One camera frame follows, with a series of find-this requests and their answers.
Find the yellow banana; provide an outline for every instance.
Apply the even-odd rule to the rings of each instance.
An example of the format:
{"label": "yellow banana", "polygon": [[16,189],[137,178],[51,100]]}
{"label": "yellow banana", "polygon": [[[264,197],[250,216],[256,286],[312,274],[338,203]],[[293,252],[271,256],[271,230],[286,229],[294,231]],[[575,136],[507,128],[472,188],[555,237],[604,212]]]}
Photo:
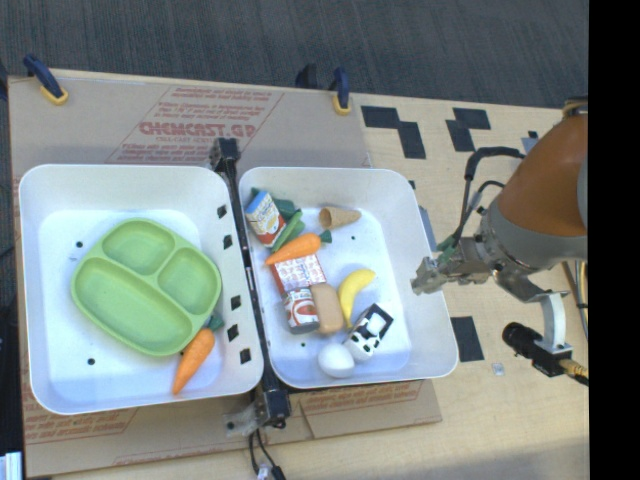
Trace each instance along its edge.
{"label": "yellow banana", "polygon": [[371,283],[374,277],[376,277],[376,273],[373,270],[359,268],[351,272],[340,283],[338,287],[338,299],[340,300],[342,314],[348,326],[351,325],[351,313],[353,312],[353,302],[356,295]]}

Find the toy carrot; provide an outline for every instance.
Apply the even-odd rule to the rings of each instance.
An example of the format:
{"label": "toy carrot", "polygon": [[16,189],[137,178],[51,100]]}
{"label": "toy carrot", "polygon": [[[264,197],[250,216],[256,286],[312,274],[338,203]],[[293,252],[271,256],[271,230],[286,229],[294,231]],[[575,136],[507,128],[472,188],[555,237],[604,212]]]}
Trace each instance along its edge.
{"label": "toy carrot", "polygon": [[211,353],[216,343],[216,336],[213,331],[222,327],[222,325],[222,319],[214,314],[209,324],[200,329],[185,347],[173,380],[171,391],[174,395],[177,395],[182,390]]}
{"label": "toy carrot", "polygon": [[281,261],[309,256],[320,249],[321,243],[322,241],[320,240],[320,236],[316,233],[304,233],[302,235],[298,235],[290,242],[284,244],[271,256],[268,256],[264,263],[265,265],[273,265],[274,263],[279,263]]}

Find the green divided plate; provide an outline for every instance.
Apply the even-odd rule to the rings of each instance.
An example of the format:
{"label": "green divided plate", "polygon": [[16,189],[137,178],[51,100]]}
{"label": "green divided plate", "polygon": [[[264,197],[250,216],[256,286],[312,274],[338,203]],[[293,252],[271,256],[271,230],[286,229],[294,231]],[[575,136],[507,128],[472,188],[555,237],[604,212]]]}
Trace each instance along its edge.
{"label": "green divided plate", "polygon": [[218,267],[187,240],[148,219],[111,229],[76,267],[71,295],[103,330],[140,352],[181,351],[220,297]]}

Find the ice cream cone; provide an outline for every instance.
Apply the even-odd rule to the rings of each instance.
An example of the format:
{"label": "ice cream cone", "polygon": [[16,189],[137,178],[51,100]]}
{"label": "ice cream cone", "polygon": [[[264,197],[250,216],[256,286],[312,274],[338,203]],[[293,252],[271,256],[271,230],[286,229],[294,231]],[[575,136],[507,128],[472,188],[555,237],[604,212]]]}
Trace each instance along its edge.
{"label": "ice cream cone", "polygon": [[325,229],[335,229],[357,221],[362,216],[359,210],[345,210],[335,206],[325,206],[320,210],[320,225]]}

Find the white egg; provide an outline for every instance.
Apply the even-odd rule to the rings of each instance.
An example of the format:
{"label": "white egg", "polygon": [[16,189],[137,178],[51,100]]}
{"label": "white egg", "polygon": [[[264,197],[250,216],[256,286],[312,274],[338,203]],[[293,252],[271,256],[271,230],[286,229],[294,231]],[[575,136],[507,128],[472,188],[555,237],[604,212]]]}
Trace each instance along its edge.
{"label": "white egg", "polygon": [[318,354],[318,364],[324,373],[331,377],[344,379],[353,374],[355,361],[342,343],[329,343]]}

